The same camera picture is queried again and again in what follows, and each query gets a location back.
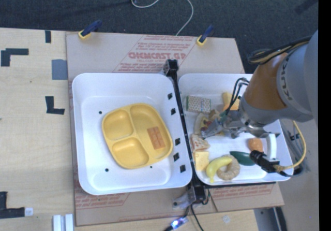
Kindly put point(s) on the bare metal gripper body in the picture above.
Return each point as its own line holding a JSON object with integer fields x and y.
{"x": 239, "y": 121}

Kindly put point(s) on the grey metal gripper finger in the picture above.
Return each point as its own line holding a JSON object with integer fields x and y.
{"x": 235, "y": 134}
{"x": 212, "y": 130}

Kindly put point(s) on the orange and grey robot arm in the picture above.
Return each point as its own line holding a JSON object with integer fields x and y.
{"x": 271, "y": 90}

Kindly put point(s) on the white plastic tray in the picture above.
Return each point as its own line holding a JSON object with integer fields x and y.
{"x": 90, "y": 147}
{"x": 227, "y": 144}

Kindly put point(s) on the pizza slice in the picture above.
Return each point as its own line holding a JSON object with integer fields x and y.
{"x": 201, "y": 122}

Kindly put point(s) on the small brown bread piece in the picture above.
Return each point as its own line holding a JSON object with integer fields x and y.
{"x": 213, "y": 114}

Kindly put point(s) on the beige and red sandwich slice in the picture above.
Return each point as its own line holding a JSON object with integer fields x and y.
{"x": 199, "y": 143}

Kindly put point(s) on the orange and yellow wedge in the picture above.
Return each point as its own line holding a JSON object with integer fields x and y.
{"x": 228, "y": 100}

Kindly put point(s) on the dark green leaf shape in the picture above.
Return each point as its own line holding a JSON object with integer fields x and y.
{"x": 240, "y": 158}

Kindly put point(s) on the thin black rod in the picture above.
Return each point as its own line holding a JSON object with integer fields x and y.
{"x": 184, "y": 126}

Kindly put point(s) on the yellow cheese block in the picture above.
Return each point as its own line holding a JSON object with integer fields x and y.
{"x": 201, "y": 160}

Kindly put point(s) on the yellow banana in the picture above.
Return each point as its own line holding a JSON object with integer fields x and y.
{"x": 216, "y": 165}

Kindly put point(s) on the beige doughnut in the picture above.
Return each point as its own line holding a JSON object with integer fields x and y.
{"x": 234, "y": 171}

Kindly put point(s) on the orange waffle biscuit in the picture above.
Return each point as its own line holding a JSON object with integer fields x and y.
{"x": 156, "y": 138}

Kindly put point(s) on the yellow divided plate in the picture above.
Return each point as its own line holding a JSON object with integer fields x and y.
{"x": 124, "y": 136}

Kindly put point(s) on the brown cardboard board red print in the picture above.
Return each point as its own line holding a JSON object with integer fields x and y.
{"x": 103, "y": 51}

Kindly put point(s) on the black cylinder on white bracket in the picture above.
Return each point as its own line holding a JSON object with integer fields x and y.
{"x": 263, "y": 160}

